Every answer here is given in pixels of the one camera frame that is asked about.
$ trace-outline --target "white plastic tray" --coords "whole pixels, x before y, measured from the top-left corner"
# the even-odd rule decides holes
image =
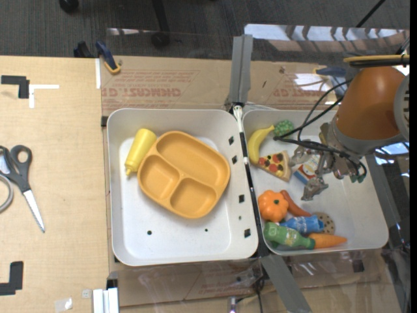
[[[295,127],[298,127],[303,123],[307,114],[307,111],[294,110],[249,111],[243,118],[246,139],[248,140],[253,131],[258,128],[266,128],[270,125],[275,125],[284,119],[289,119],[293,122]],[[331,121],[332,118],[333,114],[328,113],[306,127],[302,131],[302,139],[311,139],[319,142],[320,126],[325,122]],[[277,142],[272,138],[273,133],[271,132],[261,144],[259,152],[261,156],[282,150],[287,150],[289,156],[293,156],[296,145]],[[294,175],[292,175],[290,181],[286,183],[255,166],[251,166],[251,175],[257,197],[268,189],[277,192],[285,189],[292,199],[306,211],[310,213],[327,213],[334,221],[336,229],[335,234],[347,238],[347,242],[342,245],[317,250],[295,250],[293,248],[285,248],[285,246],[282,245],[273,248],[270,243],[266,242],[269,249],[279,255],[291,256],[342,250],[380,248],[384,246],[388,240],[388,228],[369,172],[362,183],[351,183],[351,180],[348,177],[339,180],[336,179],[332,173],[326,174],[323,178],[324,181],[329,184],[329,187],[319,195],[314,196],[311,201],[301,200],[304,192],[304,185]]]
[[[113,252],[125,265],[144,266],[248,258],[256,251],[250,190],[235,118],[221,110],[120,109],[108,119]],[[124,161],[139,128],[157,136],[180,130],[219,151],[229,162],[229,184],[213,210],[186,219],[148,198]]]

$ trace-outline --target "yellow banana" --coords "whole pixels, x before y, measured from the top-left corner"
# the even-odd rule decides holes
[[[248,141],[248,153],[249,160],[252,164],[257,164],[259,160],[259,148],[261,143],[266,138],[269,132],[274,130],[274,125],[268,128],[260,128],[256,130],[249,138]]]

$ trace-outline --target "wooden table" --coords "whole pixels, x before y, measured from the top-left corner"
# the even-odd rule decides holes
[[[84,290],[106,288],[109,275],[108,220],[101,94],[94,59],[0,57],[1,75],[25,76],[31,85],[58,85],[35,91],[35,107],[18,98],[17,85],[0,85],[0,144],[32,149],[29,181],[46,232],[38,228],[14,186],[11,206],[0,214],[0,283],[9,266],[24,263],[23,289],[0,296],[0,312],[55,312],[71,298],[69,312],[91,312]],[[373,282],[359,275],[338,285],[303,289],[314,312],[400,312],[394,286],[384,270]],[[274,291],[262,296],[264,312],[285,312]],[[223,312],[227,298],[123,308],[121,312]],[[241,312],[258,312],[256,297]]]

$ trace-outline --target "mustard bottle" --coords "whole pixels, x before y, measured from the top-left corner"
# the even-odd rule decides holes
[[[149,149],[151,149],[156,139],[156,134],[146,128],[141,128],[136,132],[133,144],[130,147],[126,161],[124,162],[127,176],[132,172],[137,172],[141,161],[148,153]]]

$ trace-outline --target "toy pizza slice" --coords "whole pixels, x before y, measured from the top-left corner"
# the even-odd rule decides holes
[[[261,156],[256,166],[285,182],[288,182],[291,177],[287,151]]]

